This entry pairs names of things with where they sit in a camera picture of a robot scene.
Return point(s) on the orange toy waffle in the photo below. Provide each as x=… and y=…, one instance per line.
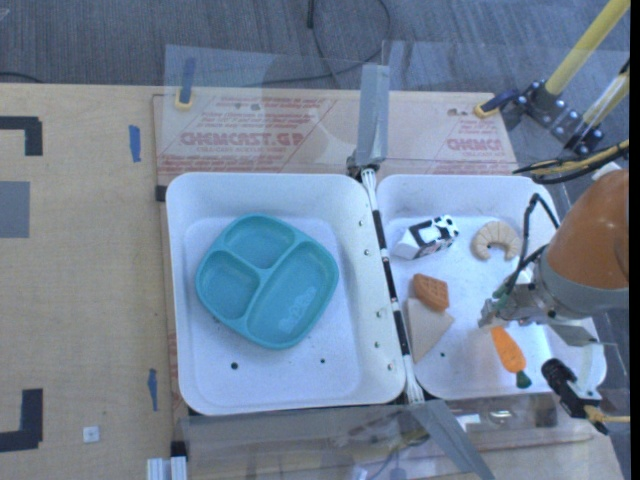
x=431, y=292

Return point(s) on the beige toy bread slice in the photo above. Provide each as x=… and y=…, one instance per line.
x=425, y=330

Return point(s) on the white plastic tray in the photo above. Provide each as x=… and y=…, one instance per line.
x=470, y=368
x=280, y=383

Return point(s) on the teal divided plate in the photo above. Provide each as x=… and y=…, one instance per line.
x=280, y=298

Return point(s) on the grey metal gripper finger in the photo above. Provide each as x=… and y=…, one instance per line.
x=487, y=314

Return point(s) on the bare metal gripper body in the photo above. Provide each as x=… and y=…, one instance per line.
x=525, y=304

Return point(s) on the black cylinder on white bracket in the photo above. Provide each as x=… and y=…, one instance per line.
x=565, y=383

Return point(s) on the black and white milk carton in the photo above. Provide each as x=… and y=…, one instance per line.
x=425, y=240

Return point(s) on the beige toy croissant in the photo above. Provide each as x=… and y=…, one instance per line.
x=495, y=235

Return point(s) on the orange toy carrot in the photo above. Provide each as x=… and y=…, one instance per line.
x=509, y=352

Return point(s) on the brown cardboard board, red print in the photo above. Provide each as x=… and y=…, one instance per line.
x=280, y=138

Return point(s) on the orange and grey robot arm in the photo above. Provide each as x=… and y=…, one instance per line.
x=590, y=238

